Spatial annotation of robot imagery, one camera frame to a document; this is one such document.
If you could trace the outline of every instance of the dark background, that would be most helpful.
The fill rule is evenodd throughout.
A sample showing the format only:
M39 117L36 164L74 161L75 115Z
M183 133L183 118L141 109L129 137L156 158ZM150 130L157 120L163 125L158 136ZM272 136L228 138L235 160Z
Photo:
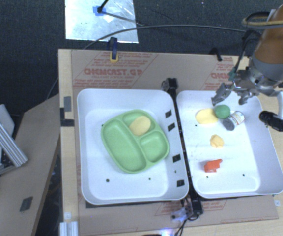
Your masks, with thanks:
M133 0L136 20L147 25L198 24L244 30L241 20L270 11L283 0ZM82 49L89 41L65 39L64 0L0 0L0 104L15 117L43 102L57 74L57 50ZM122 51L238 55L243 33L218 29L168 28L138 32L139 44ZM248 47L251 54L255 43ZM91 49L105 50L106 43ZM52 96L58 93L54 87ZM56 163L37 235L57 235L60 195Z

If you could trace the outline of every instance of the green ball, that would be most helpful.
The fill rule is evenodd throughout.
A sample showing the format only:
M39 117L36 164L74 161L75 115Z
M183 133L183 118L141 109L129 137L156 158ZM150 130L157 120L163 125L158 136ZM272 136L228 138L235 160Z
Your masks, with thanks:
M226 119L230 116L230 107L227 105L219 105L214 108L214 112L219 119Z

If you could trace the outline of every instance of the blue clamp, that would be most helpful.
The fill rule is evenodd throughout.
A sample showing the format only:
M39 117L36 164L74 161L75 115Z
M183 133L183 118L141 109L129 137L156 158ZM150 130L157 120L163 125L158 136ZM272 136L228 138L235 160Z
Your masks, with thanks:
M102 8L102 12L99 13L99 12L98 12L98 8L99 8L99 6L94 6L94 7L92 8L92 11L93 11L93 13L94 13L96 16L103 16L103 15L107 12L107 10L106 10L105 8Z
M107 50L112 51L110 53L110 62L116 63L118 62L118 53L117 53L117 38L111 37L107 44Z

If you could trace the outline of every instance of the orange object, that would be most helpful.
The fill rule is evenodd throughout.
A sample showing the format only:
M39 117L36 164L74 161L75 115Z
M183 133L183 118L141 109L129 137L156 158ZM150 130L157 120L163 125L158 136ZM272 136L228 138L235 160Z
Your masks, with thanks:
M220 168L220 163L222 159L209 161L204 165L205 172L217 172L217 169Z

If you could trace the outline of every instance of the table surface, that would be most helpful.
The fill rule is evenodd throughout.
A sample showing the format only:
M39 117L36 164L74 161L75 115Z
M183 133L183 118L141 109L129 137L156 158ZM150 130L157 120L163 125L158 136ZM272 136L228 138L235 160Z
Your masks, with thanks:
M241 66L246 66L248 60L244 59L241 62ZM71 58L68 55L68 51L65 50L63 55L59 57L59 67L71 65ZM71 78L71 71L68 69L63 69L61 73L60 69L60 92L63 92L63 95L72 95L72 82L71 80L66 80L64 78ZM60 106L63 107L63 98L60 100ZM278 102L275 98L270 98L264 95L260 95L259 99L264 110L271 112L278 111ZM73 118L73 112L65 113L65 118ZM273 129L270 129L271 137L273 139L276 152L283 170L283 132L278 132ZM61 129L61 135L71 136L71 129ZM63 209L71 211L73 214L76 214L72 217L72 220L78 220L78 205L77 205L77 177L76 177L76 165L75 163L75 149L73 146L62 140L62 147L65 147L65 152L62 155L62 174L63 174ZM283 192L275 196L275 200L280 202L280 206L277 207L279 219L277 220L267 220L267 221L255 221L255 222L244 222L244 223L233 223L233 224L220 224L220 225L211 225L211 226L196 226L196 227L185 227L183 235L283 235ZM148 232L133 232L133 233L121 233L123 236L142 236L146 234L160 234L160 231L148 231Z

